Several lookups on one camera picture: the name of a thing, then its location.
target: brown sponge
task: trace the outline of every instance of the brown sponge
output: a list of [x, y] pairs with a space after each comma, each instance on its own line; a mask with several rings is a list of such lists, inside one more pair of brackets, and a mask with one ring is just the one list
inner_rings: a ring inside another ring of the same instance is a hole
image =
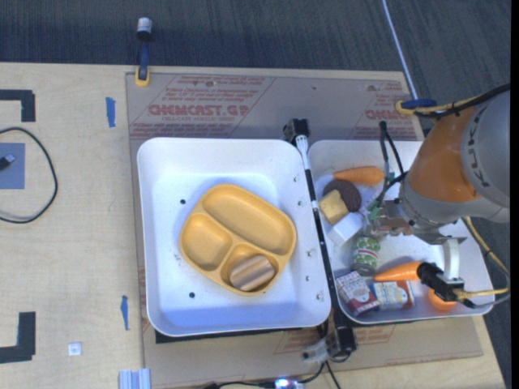
[[357, 187], [352, 182], [346, 180], [332, 180], [323, 190], [323, 196], [332, 190], [338, 190], [342, 201], [350, 212], [356, 212], [360, 209], [362, 197]]

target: dark floor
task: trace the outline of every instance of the dark floor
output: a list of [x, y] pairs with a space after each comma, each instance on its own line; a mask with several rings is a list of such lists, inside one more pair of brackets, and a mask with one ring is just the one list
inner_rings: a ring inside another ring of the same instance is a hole
[[[510, 82], [512, 0], [386, 3], [418, 96]], [[403, 71], [382, 0], [0, 0], [0, 62], [134, 64], [143, 16], [155, 65]], [[475, 224], [509, 267], [510, 225]], [[509, 301], [485, 319], [512, 387]]]

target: yellow plate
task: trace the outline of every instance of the yellow plate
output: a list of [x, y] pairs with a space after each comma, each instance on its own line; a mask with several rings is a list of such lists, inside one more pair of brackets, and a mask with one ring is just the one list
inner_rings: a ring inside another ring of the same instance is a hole
[[[284, 212], [233, 184], [214, 186], [202, 196], [186, 218], [179, 239], [182, 256], [192, 267], [219, 285], [247, 296], [264, 293], [274, 284], [295, 243], [294, 224]], [[271, 275], [265, 276], [265, 269]], [[245, 285], [241, 289], [233, 286], [239, 276], [240, 284], [255, 284], [260, 276], [267, 279], [246, 291]]]

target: blue square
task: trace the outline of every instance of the blue square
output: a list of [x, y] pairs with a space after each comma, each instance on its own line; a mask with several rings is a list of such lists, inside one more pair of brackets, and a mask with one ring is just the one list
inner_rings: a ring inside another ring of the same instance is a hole
[[25, 144], [0, 143], [0, 158], [11, 154], [15, 161], [0, 170], [0, 189], [25, 189]]

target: table surface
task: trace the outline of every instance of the table surface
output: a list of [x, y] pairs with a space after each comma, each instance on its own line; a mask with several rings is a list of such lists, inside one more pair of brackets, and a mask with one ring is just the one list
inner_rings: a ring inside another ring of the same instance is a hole
[[[119, 370], [144, 367], [135, 304], [139, 282], [125, 88], [125, 74], [133, 70], [133, 66], [0, 64], [0, 89], [31, 89], [36, 95], [35, 122], [20, 122], [19, 102], [1, 101], [0, 130], [22, 126], [36, 135], [49, 151], [59, 180], [58, 197], [40, 219], [26, 225], [0, 222], [0, 347], [16, 344], [18, 313], [36, 311], [36, 356], [0, 364], [0, 387], [105, 389], [117, 387]], [[279, 73], [165, 66], [154, 70]], [[283, 73], [360, 79], [394, 74]], [[115, 101], [114, 127], [106, 117], [107, 97]], [[0, 190], [2, 210], [30, 214], [52, 193], [49, 170], [25, 135], [10, 133], [1, 141], [27, 143], [28, 152], [26, 190]], [[122, 319], [122, 296], [129, 302], [128, 330]], [[337, 372], [337, 379], [343, 387], [504, 387], [483, 318], [473, 321], [481, 357]], [[68, 355], [68, 344], [73, 342], [81, 342], [82, 356]], [[322, 374], [307, 387], [334, 384], [329, 374]]]

